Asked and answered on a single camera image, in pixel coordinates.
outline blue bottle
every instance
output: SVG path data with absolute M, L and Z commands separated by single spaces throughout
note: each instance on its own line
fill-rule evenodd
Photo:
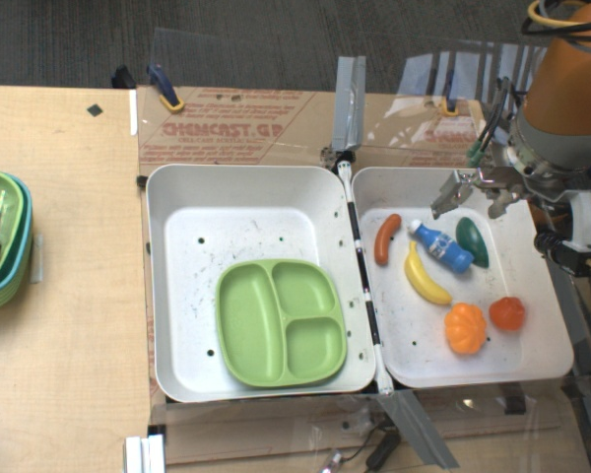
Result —
M 460 247 L 449 235 L 430 230 L 418 219 L 412 221 L 409 230 L 418 236 L 431 255 L 446 263 L 455 273 L 464 273 L 471 266 L 473 254 Z

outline light wood surface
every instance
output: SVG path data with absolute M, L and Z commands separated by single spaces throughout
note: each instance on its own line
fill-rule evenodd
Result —
M 0 87 L 0 170 L 43 235 L 43 281 L 0 307 L 0 473 L 119 472 L 146 434 L 137 164 L 127 92 Z

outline gray carpet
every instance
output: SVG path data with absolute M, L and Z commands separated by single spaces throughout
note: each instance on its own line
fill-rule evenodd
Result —
M 365 55 L 367 90 L 396 92 L 409 57 L 532 43 L 532 1 L 0 0 L 0 85 L 107 88 L 120 64 L 145 83 L 155 58 L 177 85 L 332 91 L 337 57 Z

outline wooden table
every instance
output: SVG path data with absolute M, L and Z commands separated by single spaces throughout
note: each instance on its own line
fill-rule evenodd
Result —
M 93 104 L 100 115 L 88 112 Z M 0 473 L 119 472 L 124 439 L 146 434 L 141 196 L 129 114 L 125 91 L 0 87 L 0 170 L 31 190 L 33 231 L 43 236 L 42 282 L 26 282 L 0 307 Z M 549 399 L 551 425 L 538 426 L 541 406 L 532 404 L 522 431 L 448 439 L 460 471 L 588 471 L 568 400 L 559 391 Z M 326 454 L 175 471 L 296 473 Z M 366 457 L 342 471 L 363 471 Z M 441 470 L 403 443 L 383 471 Z

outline toy banana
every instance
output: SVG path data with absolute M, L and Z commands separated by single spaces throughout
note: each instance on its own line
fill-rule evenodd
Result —
M 418 294 L 428 302 L 433 304 L 451 303 L 451 295 L 428 275 L 416 250 L 416 242 L 413 240 L 410 241 L 410 253 L 405 259 L 405 275 Z

